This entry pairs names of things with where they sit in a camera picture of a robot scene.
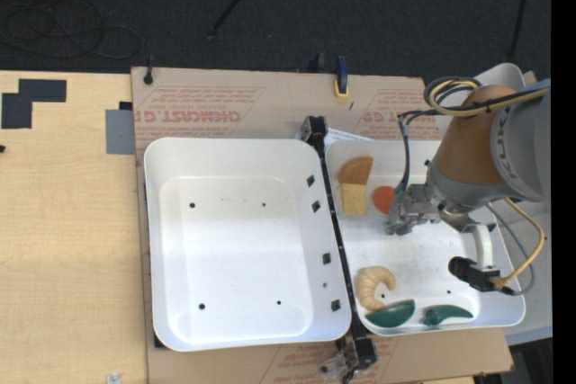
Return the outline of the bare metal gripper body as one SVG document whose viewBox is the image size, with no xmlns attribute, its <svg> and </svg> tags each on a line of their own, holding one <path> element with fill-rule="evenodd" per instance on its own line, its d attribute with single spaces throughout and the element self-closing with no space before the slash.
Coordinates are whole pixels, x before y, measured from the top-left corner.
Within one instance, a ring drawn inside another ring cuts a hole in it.
<svg viewBox="0 0 576 384">
<path fill-rule="evenodd" d="M 397 212 L 402 224 L 437 223 L 441 220 L 440 202 L 427 196 L 425 184 L 412 184 L 403 193 Z"/>
</svg>

